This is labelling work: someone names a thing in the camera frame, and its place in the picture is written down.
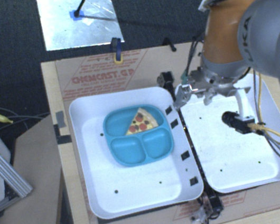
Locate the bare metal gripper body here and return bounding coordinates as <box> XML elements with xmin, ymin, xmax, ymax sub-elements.
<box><xmin>185</xmin><ymin>61</ymin><xmax>238</xmax><ymax>101</ymax></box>

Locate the toy pizza slice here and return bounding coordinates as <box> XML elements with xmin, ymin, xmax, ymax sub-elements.
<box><xmin>120</xmin><ymin>105</ymin><xmax>160</xmax><ymax>136</ymax></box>

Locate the thin black rod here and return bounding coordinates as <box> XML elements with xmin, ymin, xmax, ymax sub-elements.
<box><xmin>166</xmin><ymin>79</ymin><xmax>214</xmax><ymax>204</ymax></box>

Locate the white plastic tray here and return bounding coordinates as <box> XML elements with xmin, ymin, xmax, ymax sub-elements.
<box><xmin>173</xmin><ymin>65</ymin><xmax>280</xmax><ymax>200</ymax></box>
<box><xmin>67</xmin><ymin>78</ymin><xmax>208</xmax><ymax>223</ymax></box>

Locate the blue divided plate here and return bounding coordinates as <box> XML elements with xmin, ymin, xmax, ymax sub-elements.
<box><xmin>99</xmin><ymin>99</ymin><xmax>179</xmax><ymax>172</ymax></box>

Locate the brown cardboard board red print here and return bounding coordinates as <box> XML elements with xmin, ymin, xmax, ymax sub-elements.
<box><xmin>54</xmin><ymin>21</ymin><xmax>280</xmax><ymax>224</ymax></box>

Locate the black cylinder on white bracket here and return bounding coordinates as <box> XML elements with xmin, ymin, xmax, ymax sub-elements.
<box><xmin>217</xmin><ymin>86</ymin><xmax>259</xmax><ymax>138</ymax></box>

